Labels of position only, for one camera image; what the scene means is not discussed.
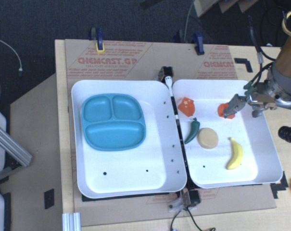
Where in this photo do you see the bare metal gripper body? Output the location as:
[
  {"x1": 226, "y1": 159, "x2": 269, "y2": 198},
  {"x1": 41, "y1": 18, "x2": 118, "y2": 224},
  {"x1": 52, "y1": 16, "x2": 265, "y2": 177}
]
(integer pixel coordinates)
[{"x1": 246, "y1": 80, "x2": 291, "y2": 112}]

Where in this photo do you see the orange carton with star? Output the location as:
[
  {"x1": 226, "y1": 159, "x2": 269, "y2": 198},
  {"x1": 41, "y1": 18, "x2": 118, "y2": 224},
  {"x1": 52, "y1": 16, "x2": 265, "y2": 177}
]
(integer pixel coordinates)
[{"x1": 177, "y1": 97, "x2": 195, "y2": 117}]

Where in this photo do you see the beige round biscuit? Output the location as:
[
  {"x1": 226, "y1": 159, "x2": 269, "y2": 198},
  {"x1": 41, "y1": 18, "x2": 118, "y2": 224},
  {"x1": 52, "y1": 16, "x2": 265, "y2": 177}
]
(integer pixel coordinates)
[{"x1": 197, "y1": 128, "x2": 219, "y2": 150}]

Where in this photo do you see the white plastic tray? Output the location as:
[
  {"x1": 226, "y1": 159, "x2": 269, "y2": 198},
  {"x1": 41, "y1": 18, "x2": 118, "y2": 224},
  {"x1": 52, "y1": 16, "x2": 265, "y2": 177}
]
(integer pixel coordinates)
[
  {"x1": 171, "y1": 79, "x2": 283, "y2": 189},
  {"x1": 71, "y1": 79, "x2": 188, "y2": 199}
]

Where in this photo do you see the brown cardboard board red print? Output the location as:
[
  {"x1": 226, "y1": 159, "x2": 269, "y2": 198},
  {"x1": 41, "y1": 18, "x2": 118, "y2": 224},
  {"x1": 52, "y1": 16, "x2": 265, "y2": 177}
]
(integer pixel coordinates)
[{"x1": 64, "y1": 38, "x2": 277, "y2": 227}]

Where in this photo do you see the yellow banana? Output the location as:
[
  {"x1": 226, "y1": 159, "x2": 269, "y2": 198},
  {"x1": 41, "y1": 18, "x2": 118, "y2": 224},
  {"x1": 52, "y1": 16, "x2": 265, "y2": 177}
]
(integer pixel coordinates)
[{"x1": 226, "y1": 137, "x2": 244, "y2": 170}]

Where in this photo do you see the thin black and white rod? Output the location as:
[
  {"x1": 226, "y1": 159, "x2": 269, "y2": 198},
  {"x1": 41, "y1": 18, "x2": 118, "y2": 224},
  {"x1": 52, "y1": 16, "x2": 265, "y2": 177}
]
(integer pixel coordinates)
[{"x1": 164, "y1": 76, "x2": 192, "y2": 190}]

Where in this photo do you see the blue divided plate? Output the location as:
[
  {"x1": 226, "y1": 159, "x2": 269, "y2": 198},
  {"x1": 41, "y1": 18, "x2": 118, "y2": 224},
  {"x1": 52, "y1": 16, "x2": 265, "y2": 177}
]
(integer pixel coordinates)
[{"x1": 81, "y1": 93, "x2": 146, "y2": 152}]

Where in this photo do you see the orange toy food piece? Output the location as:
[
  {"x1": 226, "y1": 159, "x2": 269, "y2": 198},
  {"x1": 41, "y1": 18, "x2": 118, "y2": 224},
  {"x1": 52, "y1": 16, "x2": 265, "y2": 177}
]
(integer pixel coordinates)
[{"x1": 217, "y1": 103, "x2": 236, "y2": 119}]

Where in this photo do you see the green chili pepper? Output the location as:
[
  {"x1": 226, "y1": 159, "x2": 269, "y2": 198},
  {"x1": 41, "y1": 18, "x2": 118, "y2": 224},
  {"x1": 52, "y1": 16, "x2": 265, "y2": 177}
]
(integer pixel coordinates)
[{"x1": 184, "y1": 117, "x2": 201, "y2": 145}]

